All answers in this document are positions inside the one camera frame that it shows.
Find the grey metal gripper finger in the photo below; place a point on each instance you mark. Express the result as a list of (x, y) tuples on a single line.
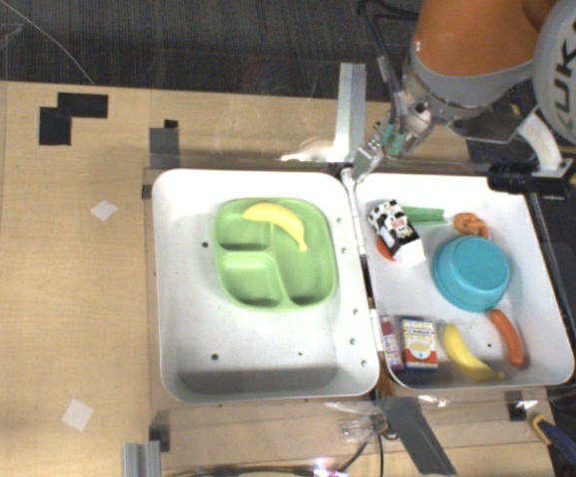
[(374, 153), (360, 166)]

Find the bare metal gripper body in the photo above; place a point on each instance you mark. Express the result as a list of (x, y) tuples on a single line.
[(419, 117)]

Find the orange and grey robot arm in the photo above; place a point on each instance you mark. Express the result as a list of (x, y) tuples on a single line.
[(472, 23)]

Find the thin black and white rod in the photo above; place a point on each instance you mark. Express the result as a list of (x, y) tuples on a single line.
[(358, 236)]

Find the cow print milk carton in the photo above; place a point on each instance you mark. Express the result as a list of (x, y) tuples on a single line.
[(399, 231)]

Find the green stick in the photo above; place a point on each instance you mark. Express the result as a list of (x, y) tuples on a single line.
[(424, 214)]

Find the small red sausage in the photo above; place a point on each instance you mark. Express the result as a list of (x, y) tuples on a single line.
[(385, 251)]

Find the yellow banana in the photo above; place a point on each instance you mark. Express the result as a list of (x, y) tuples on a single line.
[(283, 219), (459, 353)]

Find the green divided plate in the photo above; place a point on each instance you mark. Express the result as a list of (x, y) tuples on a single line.
[(313, 271)]

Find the brown pretzel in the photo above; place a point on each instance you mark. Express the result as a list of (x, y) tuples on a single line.
[(469, 224)]

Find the blue bowl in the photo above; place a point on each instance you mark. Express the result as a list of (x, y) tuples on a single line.
[(472, 273)]

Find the small pink bottle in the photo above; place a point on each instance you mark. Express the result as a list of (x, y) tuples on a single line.
[(391, 346)]

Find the white plastic tray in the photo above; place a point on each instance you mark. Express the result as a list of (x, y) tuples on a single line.
[(536, 286), (268, 346)]

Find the long red sausage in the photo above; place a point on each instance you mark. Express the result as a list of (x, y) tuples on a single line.
[(509, 338)]

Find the black cylinder on white bracket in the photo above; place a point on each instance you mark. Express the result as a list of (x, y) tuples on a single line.
[(526, 179)]

